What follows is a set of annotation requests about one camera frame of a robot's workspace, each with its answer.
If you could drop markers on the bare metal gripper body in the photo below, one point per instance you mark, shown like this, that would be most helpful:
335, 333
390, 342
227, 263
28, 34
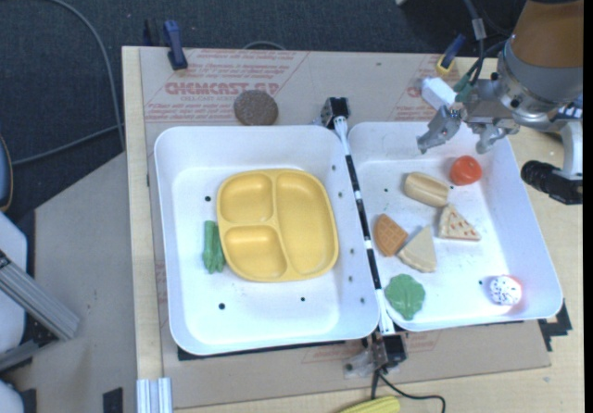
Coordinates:
498, 104

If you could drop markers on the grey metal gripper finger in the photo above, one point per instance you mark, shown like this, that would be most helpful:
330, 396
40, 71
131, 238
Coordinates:
490, 135
437, 131

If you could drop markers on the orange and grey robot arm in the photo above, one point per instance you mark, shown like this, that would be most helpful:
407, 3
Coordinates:
549, 17

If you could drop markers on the red tomato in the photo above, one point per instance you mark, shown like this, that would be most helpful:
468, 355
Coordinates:
465, 170

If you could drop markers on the tan hot dog bun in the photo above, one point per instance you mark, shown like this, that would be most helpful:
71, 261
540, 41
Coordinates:
426, 189

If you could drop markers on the pizza slice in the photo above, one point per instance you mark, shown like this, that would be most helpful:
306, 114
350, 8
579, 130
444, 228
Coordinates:
456, 226

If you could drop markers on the black and white thin rod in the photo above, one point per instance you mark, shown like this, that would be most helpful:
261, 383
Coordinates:
361, 212

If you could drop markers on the orange waffle piece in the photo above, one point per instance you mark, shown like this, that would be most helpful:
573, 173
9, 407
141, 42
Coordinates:
388, 235

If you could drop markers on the beige triangular sandwich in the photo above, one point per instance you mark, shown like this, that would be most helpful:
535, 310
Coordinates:
421, 251

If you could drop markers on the brown cardboard board red print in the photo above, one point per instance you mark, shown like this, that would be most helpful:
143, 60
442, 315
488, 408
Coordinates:
324, 78

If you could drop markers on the yellow divided plate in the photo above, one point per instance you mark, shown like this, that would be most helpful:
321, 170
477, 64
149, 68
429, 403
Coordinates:
301, 216

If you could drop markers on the white plastic tray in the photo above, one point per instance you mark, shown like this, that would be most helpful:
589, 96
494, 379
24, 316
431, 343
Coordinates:
463, 300
259, 309

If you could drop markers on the green lettuce leaf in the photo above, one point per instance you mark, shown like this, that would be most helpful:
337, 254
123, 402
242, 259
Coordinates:
405, 295

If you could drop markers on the brown round biscuit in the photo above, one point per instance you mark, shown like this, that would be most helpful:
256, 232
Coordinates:
256, 108

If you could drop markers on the green asparagus bundle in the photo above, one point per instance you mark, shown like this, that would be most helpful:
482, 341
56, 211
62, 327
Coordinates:
212, 249

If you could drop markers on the yellow corn cob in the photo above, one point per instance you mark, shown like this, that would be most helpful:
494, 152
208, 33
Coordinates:
373, 405

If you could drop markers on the black cylinder on white bracket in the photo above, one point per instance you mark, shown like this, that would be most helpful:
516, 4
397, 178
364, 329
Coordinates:
558, 170

